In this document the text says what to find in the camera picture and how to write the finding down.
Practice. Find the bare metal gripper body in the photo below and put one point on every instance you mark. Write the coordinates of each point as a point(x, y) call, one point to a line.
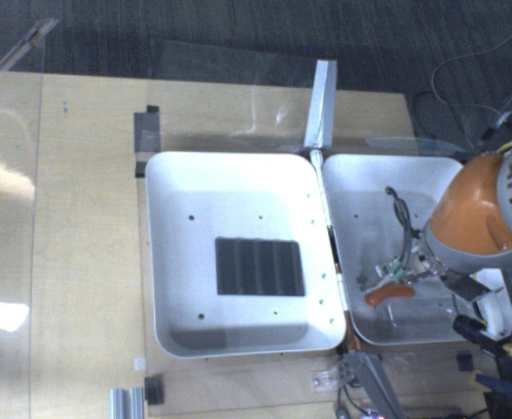
point(430, 268)

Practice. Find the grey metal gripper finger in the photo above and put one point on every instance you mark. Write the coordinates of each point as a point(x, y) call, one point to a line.
point(406, 278)
point(384, 272)

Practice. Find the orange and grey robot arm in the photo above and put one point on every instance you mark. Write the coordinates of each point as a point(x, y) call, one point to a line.
point(469, 208)

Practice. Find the orange toy sausage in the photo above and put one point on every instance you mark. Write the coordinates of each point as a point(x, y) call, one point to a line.
point(388, 294)

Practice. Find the clear plastic bottle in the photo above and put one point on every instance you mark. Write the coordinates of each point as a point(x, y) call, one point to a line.
point(421, 314)

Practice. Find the white plastic tray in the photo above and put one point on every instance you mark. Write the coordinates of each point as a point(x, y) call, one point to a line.
point(242, 199)
point(369, 216)

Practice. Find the black ribbed rectangular block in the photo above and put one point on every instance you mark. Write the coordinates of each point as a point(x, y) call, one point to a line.
point(260, 267)

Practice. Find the black cylinder on white bracket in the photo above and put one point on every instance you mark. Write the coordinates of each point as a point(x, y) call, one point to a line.
point(469, 326)

